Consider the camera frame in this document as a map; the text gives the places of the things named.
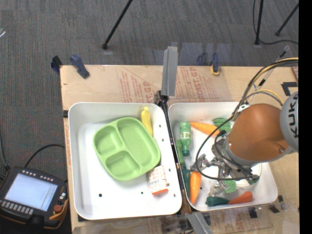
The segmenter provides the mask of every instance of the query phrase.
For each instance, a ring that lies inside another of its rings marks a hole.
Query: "display screen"
[[[18,174],[5,199],[46,212],[57,187],[56,184]]]

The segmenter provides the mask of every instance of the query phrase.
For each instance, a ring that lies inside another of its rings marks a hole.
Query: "green bottle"
[[[180,123],[180,142],[182,144],[182,153],[184,156],[190,155],[191,140],[191,124],[188,121],[182,121]]]

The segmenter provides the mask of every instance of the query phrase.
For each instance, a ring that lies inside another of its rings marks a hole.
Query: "button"
[[[62,211],[62,209],[63,209],[63,208],[62,208],[62,206],[60,206],[60,205],[55,205],[54,208],[53,208],[55,214],[60,213],[60,212]]]

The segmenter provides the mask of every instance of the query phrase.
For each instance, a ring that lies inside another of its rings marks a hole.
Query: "toy carrot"
[[[241,204],[241,203],[247,203],[251,202],[253,200],[253,193],[252,192],[244,192],[241,196],[238,196],[231,201],[228,202],[228,204]]]
[[[202,122],[194,122],[194,121],[190,121],[190,124],[192,127],[202,131],[203,133],[206,134],[211,134],[213,132],[213,130],[215,130],[217,128],[217,126],[213,125],[213,124],[208,124],[208,123],[202,123]],[[216,136],[220,131],[216,130],[213,134],[213,136]]]
[[[193,171],[190,176],[190,200],[195,204],[200,189],[201,174],[200,172]]]

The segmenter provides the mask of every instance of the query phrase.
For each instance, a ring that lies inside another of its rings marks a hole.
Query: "wooden table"
[[[71,65],[60,67],[70,199],[73,199],[73,183],[69,125],[66,117],[69,108],[77,102],[153,102],[154,94],[161,89],[162,68],[162,66],[86,65],[90,76],[82,78],[77,73],[76,67]],[[207,66],[178,66],[175,97],[170,97],[169,102],[239,101],[248,82],[259,69],[260,67],[221,67],[220,74],[213,76],[210,67]],[[292,94],[298,90],[298,87],[294,86],[296,82],[291,67],[278,67],[262,88],[274,91],[285,101],[288,97],[285,91]],[[268,103],[280,107],[273,98],[260,94],[253,99],[253,103]],[[211,229],[216,233],[300,233],[298,167],[298,153],[270,163],[278,194],[283,201],[276,200],[272,205],[259,207],[257,221],[234,219],[224,212],[213,213],[210,215]],[[164,225],[161,218],[147,218],[140,220],[139,223],[137,219],[130,219],[127,223],[118,222],[116,219],[110,224],[107,221],[78,221],[73,200],[70,212],[74,234],[95,234],[101,233],[102,230],[112,234],[131,234],[138,230],[142,233],[157,234],[162,233]],[[165,218],[165,221],[170,223],[174,219],[175,216],[171,220]]]

